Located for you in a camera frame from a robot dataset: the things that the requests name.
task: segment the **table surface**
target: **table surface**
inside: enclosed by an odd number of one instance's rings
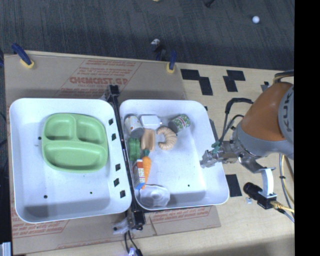
[[[185,98],[197,101],[207,108],[208,116],[213,120],[216,132],[220,136],[225,119],[226,103],[231,98],[248,98],[254,101],[264,88],[272,84],[274,75],[281,71],[176,63],[175,72],[182,74]],[[292,77],[286,80],[293,83]],[[250,105],[246,103],[237,103],[237,106],[234,105],[231,108],[229,117],[237,114],[244,115],[249,107]],[[230,135],[231,132],[228,132],[225,139],[227,140]],[[279,154],[271,154],[258,162],[263,166],[276,167],[273,171],[273,191],[277,194],[277,201],[286,205],[279,178]],[[295,254],[294,223],[274,209],[263,209],[254,200],[252,203],[247,203],[247,195],[242,190],[244,184],[252,182],[262,187],[262,176],[251,173],[238,162],[224,164],[223,167],[226,175],[236,175],[242,196],[231,196],[226,203],[216,206],[221,227],[134,239],[143,255],[292,256]],[[284,171],[287,187],[293,195],[294,179],[286,165],[284,165]],[[124,241],[62,250],[27,255],[128,255]]]

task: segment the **cardboard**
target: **cardboard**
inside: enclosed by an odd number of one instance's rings
[[[6,55],[5,92],[7,120],[12,102],[20,98],[98,99],[108,85],[118,85],[119,102],[127,99],[186,99],[181,73],[166,71],[165,62],[116,59],[48,52],[26,51],[34,61],[27,69],[18,55]],[[13,254],[43,252],[122,241],[112,224],[124,213],[31,224],[15,210],[10,122],[7,123]],[[146,213],[137,238],[220,227],[215,206]]]

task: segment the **yellow clamp tip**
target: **yellow clamp tip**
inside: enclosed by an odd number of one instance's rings
[[[34,63],[34,61],[33,61],[32,59],[31,59],[30,61],[31,61],[31,64],[28,65],[28,64],[25,63],[22,59],[20,59],[20,63],[21,63],[22,65],[24,65],[27,69],[32,69],[32,68],[34,67],[34,65],[35,65],[35,63]]]
[[[173,72],[175,72],[175,66],[176,65],[173,66],[173,69],[170,69],[170,63],[167,63],[166,64],[166,71],[168,71],[169,73],[172,74]]]

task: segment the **green can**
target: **green can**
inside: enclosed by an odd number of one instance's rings
[[[190,119],[186,114],[181,114],[168,123],[168,127],[176,134],[189,126]]]

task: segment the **blue clamp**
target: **blue clamp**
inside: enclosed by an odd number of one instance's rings
[[[11,47],[14,50],[14,52],[20,56],[21,64],[23,64],[28,69],[32,69],[35,63],[29,58],[29,56],[26,54],[25,50],[20,45],[18,45],[16,42],[13,43],[11,45]]]
[[[0,49],[0,67],[5,67],[5,59],[4,59],[4,53]]]
[[[166,65],[166,71],[173,73],[175,71],[175,63],[177,58],[177,52],[173,50],[171,52],[170,62]]]

